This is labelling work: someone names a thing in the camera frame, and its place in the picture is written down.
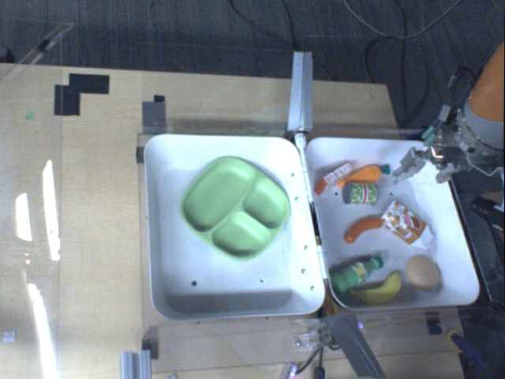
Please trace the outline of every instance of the banana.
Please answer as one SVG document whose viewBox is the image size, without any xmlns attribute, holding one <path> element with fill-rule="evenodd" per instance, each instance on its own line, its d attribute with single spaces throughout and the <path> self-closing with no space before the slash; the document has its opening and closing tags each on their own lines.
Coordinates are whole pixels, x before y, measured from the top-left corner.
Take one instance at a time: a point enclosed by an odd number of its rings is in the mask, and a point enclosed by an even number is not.
<svg viewBox="0 0 505 379">
<path fill-rule="evenodd" d="M 351 289 L 349 293 L 361 299 L 367 306 L 377 306 L 392 300 L 401 288 L 402 276 L 399 272 L 394 272 L 379 287 Z"/>
</svg>

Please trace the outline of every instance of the green divided plate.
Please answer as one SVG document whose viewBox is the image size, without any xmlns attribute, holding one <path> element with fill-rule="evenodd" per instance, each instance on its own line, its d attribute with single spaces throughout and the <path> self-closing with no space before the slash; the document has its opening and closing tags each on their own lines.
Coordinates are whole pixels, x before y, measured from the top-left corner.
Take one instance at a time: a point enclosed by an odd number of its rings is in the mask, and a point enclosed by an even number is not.
<svg viewBox="0 0 505 379">
<path fill-rule="evenodd" d="M 252 164 L 221 157 L 185 191 L 181 213 L 205 242 L 238 260 L 260 254 L 290 216 L 282 188 Z"/>
</svg>

